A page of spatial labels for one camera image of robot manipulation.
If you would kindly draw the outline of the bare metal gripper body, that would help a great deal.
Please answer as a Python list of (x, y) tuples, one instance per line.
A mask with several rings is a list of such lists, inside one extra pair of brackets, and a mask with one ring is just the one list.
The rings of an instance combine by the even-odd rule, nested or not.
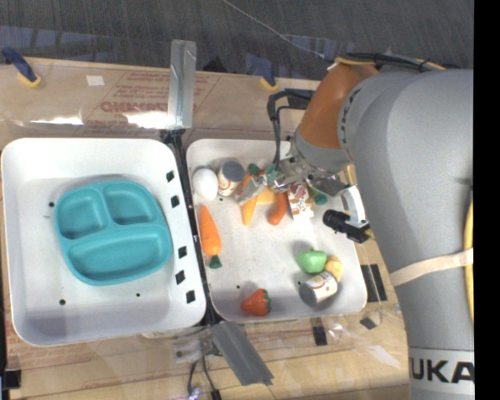
[(347, 184), (340, 178), (338, 173), (324, 172), (298, 157), (286, 157), (281, 160), (277, 168), (278, 174), (293, 177), (294, 184), (292, 185), (305, 184), (311, 189), (330, 197), (336, 197), (347, 187)]

